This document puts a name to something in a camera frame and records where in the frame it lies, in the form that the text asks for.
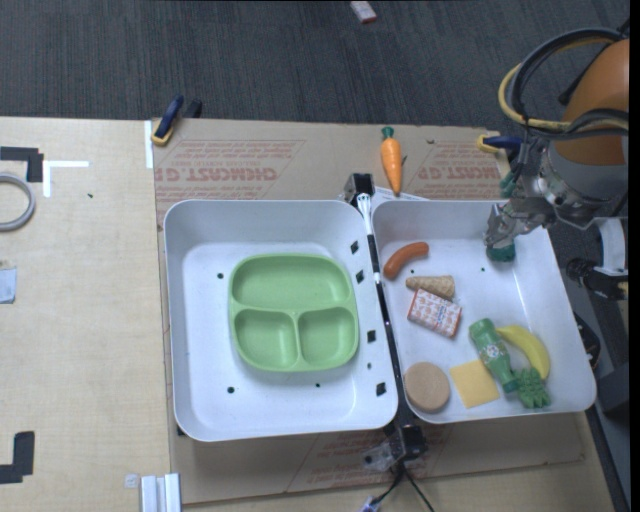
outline white bracket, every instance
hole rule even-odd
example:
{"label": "white bracket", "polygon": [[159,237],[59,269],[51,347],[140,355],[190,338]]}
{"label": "white bracket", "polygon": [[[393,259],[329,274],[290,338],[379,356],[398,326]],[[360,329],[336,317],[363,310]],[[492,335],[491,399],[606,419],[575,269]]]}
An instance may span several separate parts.
{"label": "white bracket", "polygon": [[602,237],[602,266],[595,269],[608,276],[628,275],[625,255],[627,241],[622,219],[597,218],[595,223]]}
{"label": "white bracket", "polygon": [[140,512],[181,512],[180,474],[143,476],[140,480]]}

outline metal ring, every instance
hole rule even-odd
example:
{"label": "metal ring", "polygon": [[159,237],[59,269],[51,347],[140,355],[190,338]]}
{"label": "metal ring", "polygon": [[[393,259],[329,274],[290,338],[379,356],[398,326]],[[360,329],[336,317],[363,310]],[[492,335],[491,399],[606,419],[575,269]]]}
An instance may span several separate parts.
{"label": "metal ring", "polygon": [[36,196],[26,181],[14,176],[13,174],[0,173],[0,183],[10,183],[11,185],[15,185],[22,189],[29,199],[27,209],[22,215],[20,215],[20,217],[9,222],[0,222],[0,232],[14,231],[24,226],[33,215],[36,208]]}

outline black cable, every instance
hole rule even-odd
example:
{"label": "black cable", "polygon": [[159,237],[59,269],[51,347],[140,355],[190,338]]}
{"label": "black cable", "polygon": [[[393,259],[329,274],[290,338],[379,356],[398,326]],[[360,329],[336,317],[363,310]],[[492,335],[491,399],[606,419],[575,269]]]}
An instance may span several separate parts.
{"label": "black cable", "polygon": [[593,64],[595,62],[595,60],[598,58],[598,56],[604,51],[604,48],[601,49],[598,54],[592,59],[591,62],[589,62],[589,65],[584,68],[584,70],[582,71],[582,73],[580,73],[577,77],[575,77],[573,79],[573,82],[571,82],[571,84],[569,84],[569,87],[567,87],[559,96],[558,96],[558,103],[560,103],[560,105],[562,105],[563,107],[566,107],[569,104],[569,101],[571,100],[571,96],[573,96],[573,93],[576,90],[576,87],[578,87],[578,84],[580,83],[580,81],[582,80],[582,78],[584,77],[584,75],[586,74],[587,70],[591,67],[591,64]]}
{"label": "black cable", "polygon": [[622,25],[620,25],[616,30],[617,30],[618,32],[620,32],[621,34],[626,35],[626,34],[627,34],[627,31],[629,30],[629,22],[630,22],[630,21],[631,21],[631,16],[629,16],[629,17],[625,20],[625,22],[624,22]]}
{"label": "black cable", "polygon": [[411,477],[408,471],[407,471],[407,479],[409,480],[409,483],[413,486],[413,488],[416,490],[420,498],[422,498],[422,501],[427,505],[427,507],[429,507],[429,510],[431,510],[431,512],[435,512],[435,510],[433,510],[433,507],[431,506],[431,503],[429,503],[429,500],[424,495],[424,493],[420,490],[420,488],[415,483],[415,481],[413,480],[413,478]]}
{"label": "black cable", "polygon": [[406,468],[404,467],[404,464],[399,463],[397,465],[397,469],[396,469],[397,473],[396,473],[396,477],[394,478],[393,482],[391,483],[391,485],[389,486],[389,488],[383,492],[380,496],[378,496],[377,498],[374,498],[371,500],[371,505],[377,505],[378,503],[380,503],[383,499],[385,499],[387,497],[387,495],[393,491],[398,484],[400,483],[400,481],[402,480],[402,477],[404,476],[405,472],[406,472]]}
{"label": "black cable", "polygon": [[518,159],[516,160],[516,165],[511,169],[511,181],[512,183],[517,183],[522,175],[522,171],[524,171],[525,164],[529,161],[529,152],[531,148],[536,145],[537,142],[531,144],[529,142],[529,138],[531,136],[531,128],[529,123],[525,121],[524,125],[524,137],[522,139],[522,144],[520,144],[520,151],[518,152]]}
{"label": "black cable", "polygon": [[596,37],[608,39],[611,42],[624,39],[624,36],[615,30],[606,28],[587,28],[567,32],[538,46],[522,61],[522,64],[511,80],[509,97],[507,99],[509,106],[526,118],[527,113],[522,102],[522,93],[527,82],[538,67],[553,53],[565,46],[568,46],[570,43]]}
{"label": "black cable", "polygon": [[591,110],[587,110],[571,122],[568,131],[575,128],[580,128],[580,125],[582,124],[591,123],[593,121],[606,122],[609,119],[615,119],[618,121],[629,123],[629,112],[626,112],[624,110],[617,110],[614,108],[594,108]]}
{"label": "black cable", "polygon": [[400,482],[402,480],[402,477],[405,476],[405,475],[407,476],[407,480],[409,480],[409,483],[413,486],[413,488],[418,493],[418,495],[420,496],[422,501],[427,505],[427,507],[429,507],[429,510],[431,512],[435,512],[435,510],[431,506],[431,503],[429,502],[427,497],[424,495],[424,493],[420,490],[418,485],[415,483],[415,481],[413,480],[413,477],[409,474],[409,471],[407,471],[407,468],[404,465],[404,462],[399,462],[396,465],[396,477],[393,479],[393,482],[391,483],[391,485],[389,486],[389,488],[385,492],[383,492],[380,496],[372,499],[370,505],[378,505],[378,504],[380,504],[380,502],[383,499],[385,499],[389,495],[389,493],[391,491],[393,491],[398,486],[398,484],[400,484]]}
{"label": "black cable", "polygon": [[613,211],[611,212],[610,217],[617,217],[618,214],[620,213],[620,210],[622,210],[622,208],[624,207],[625,203],[627,202],[627,198],[629,197],[629,191],[627,190],[622,197],[620,198],[620,200],[618,201],[618,204],[616,204],[615,208],[613,209]]}
{"label": "black cable", "polygon": [[583,130],[573,133],[546,132],[537,128],[531,128],[530,131],[532,135],[548,140],[575,140],[600,135],[620,135],[622,137],[629,135],[629,132],[624,128],[602,128],[597,130]]}

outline green divided plate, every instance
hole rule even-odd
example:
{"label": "green divided plate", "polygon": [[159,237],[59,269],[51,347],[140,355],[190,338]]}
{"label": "green divided plate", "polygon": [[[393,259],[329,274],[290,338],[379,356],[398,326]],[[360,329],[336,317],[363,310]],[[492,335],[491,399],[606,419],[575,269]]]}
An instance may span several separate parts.
{"label": "green divided plate", "polygon": [[327,370],[358,348],[351,279],[325,256],[275,253],[241,261],[230,278],[229,313],[236,349],[261,370]]}

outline toy banana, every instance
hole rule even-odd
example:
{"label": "toy banana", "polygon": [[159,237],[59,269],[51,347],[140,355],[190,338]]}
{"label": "toy banana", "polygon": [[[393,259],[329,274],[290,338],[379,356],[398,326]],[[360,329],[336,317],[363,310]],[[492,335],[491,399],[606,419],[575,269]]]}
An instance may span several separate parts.
{"label": "toy banana", "polygon": [[538,370],[542,380],[547,378],[551,363],[549,361],[549,352],[547,352],[547,348],[542,341],[520,325],[496,327],[496,331],[505,341],[515,345],[524,352],[531,366]]}

